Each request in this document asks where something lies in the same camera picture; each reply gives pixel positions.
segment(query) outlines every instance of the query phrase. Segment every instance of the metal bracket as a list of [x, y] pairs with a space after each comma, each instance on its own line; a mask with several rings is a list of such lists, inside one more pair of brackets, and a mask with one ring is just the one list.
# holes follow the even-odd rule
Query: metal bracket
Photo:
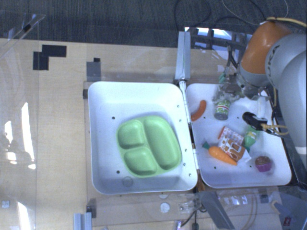
[[199, 166], [199, 164], [198, 164], [198, 158], [197, 158], [196, 149], [193, 149], [193, 155], [194, 155], [194, 161], [195, 161], [196, 170], [199, 170], [199, 169], [200, 169], [200, 166]]
[[206, 207], [218, 229], [234, 230], [235, 227], [217, 198], [216, 192], [200, 192], [201, 203]]
[[179, 32], [175, 81], [190, 79], [191, 35]]
[[187, 101], [187, 96], [186, 96], [186, 90], [187, 90], [187, 85], [185, 81], [180, 81], [179, 83], [179, 88], [182, 92], [182, 97], [183, 97], [183, 102], [184, 102], [184, 107], [186, 109], [186, 116], [187, 116], [187, 121], [188, 124], [191, 124], [191, 117], [190, 117], [190, 113], [189, 113], [189, 105], [188, 105], [188, 101]]
[[92, 230], [92, 213], [73, 215], [73, 229], [74, 230]]
[[86, 78], [88, 82], [101, 81], [100, 58], [94, 58], [93, 62], [86, 63]]

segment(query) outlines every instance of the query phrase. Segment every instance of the green divided plate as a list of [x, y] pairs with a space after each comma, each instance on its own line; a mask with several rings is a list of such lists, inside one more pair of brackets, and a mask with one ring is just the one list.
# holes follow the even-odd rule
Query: green divided plate
[[181, 150], [169, 123], [159, 116], [135, 118], [117, 130], [120, 155], [128, 171], [145, 178], [165, 173], [181, 163]]

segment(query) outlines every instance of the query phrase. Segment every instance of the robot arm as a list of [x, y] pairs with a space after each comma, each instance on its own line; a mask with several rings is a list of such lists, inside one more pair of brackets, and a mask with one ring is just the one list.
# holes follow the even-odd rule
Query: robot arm
[[251, 38], [237, 73], [242, 93], [256, 99], [269, 84], [279, 92], [283, 119], [306, 167], [306, 35], [263, 23]]

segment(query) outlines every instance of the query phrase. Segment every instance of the orange carrot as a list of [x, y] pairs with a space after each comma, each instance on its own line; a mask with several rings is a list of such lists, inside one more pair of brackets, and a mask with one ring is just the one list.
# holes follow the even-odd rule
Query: orange carrot
[[236, 161], [234, 161], [231, 157], [229, 157], [222, 149], [219, 147], [213, 146], [209, 148], [209, 154], [226, 163], [232, 164], [232, 165], [237, 165]]
[[201, 115], [205, 112], [206, 106], [207, 106], [206, 101], [202, 100], [199, 109], [194, 114], [191, 115], [191, 120], [196, 121], [197, 119], [199, 119]]

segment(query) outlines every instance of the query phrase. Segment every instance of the white tray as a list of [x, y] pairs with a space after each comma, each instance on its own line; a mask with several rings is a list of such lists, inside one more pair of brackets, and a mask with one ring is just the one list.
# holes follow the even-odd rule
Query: white tray
[[[203, 181], [213, 188], [253, 187], [285, 185], [291, 180], [291, 169], [285, 154], [282, 140], [278, 137], [260, 132], [256, 143], [250, 148], [250, 155], [255, 158], [267, 153], [273, 159], [273, 168], [270, 172], [259, 172], [253, 163], [238, 162], [237, 166], [221, 162], [208, 153], [202, 145], [207, 141], [210, 145], [217, 145], [218, 136], [227, 126], [235, 132], [244, 135], [247, 124], [243, 121], [244, 112], [258, 113], [258, 102], [247, 98], [240, 99], [230, 106], [229, 117], [226, 121], [214, 118], [214, 104], [212, 98], [218, 85], [191, 84], [187, 88], [189, 111], [195, 112], [201, 100], [206, 100], [207, 107], [203, 116], [192, 123], [199, 166]], [[265, 118], [271, 119], [272, 108], [269, 102], [264, 104]]]
[[[169, 83], [96, 82], [88, 91], [92, 180], [102, 194], [187, 191], [197, 172], [180, 89]], [[120, 124], [158, 115], [171, 125], [182, 161], [175, 169], [149, 178], [131, 175], [121, 159], [116, 131]]]

